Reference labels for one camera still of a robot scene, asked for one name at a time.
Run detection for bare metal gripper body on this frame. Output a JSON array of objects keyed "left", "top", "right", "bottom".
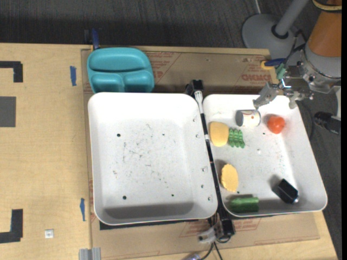
[{"left": 279, "top": 63, "right": 342, "bottom": 99}]

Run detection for orange toy pepper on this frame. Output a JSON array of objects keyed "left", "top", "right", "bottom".
[{"left": 266, "top": 114, "right": 286, "bottom": 135}]

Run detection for white can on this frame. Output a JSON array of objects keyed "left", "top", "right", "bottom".
[{"left": 235, "top": 109, "right": 262, "bottom": 128}]

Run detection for green toy pea pods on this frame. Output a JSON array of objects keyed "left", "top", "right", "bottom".
[{"left": 228, "top": 127, "right": 246, "bottom": 149}]

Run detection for brown cardboard board, red print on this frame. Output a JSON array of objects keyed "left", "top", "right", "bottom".
[{"left": 80, "top": 45, "right": 321, "bottom": 257}]

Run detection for grey round-base stand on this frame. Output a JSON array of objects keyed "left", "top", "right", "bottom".
[{"left": 241, "top": 0, "right": 317, "bottom": 60}]

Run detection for yellow toy bread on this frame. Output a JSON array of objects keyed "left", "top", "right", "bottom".
[{"left": 208, "top": 121, "right": 230, "bottom": 148}]

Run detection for white plastic tray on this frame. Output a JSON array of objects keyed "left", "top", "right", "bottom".
[
  {"left": 202, "top": 93, "right": 329, "bottom": 218},
  {"left": 87, "top": 91, "right": 219, "bottom": 226}
]

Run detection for thin black and white rod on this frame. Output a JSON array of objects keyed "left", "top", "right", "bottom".
[{"left": 193, "top": 90, "right": 226, "bottom": 222}]

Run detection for black box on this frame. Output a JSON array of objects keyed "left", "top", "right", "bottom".
[{"left": 271, "top": 178, "right": 300, "bottom": 205}]

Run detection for yellow toy biscuit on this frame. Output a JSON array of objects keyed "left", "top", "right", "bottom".
[{"left": 220, "top": 163, "right": 240, "bottom": 193}]

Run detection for green toy cucumber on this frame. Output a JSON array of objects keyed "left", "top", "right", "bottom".
[{"left": 229, "top": 196, "right": 260, "bottom": 214}]

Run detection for teal divided plate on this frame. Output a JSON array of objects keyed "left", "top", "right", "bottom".
[{"left": 86, "top": 47, "right": 156, "bottom": 94}]

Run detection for black cylinder on white bracket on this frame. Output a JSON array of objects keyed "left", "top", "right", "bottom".
[{"left": 313, "top": 87, "right": 342, "bottom": 135}]

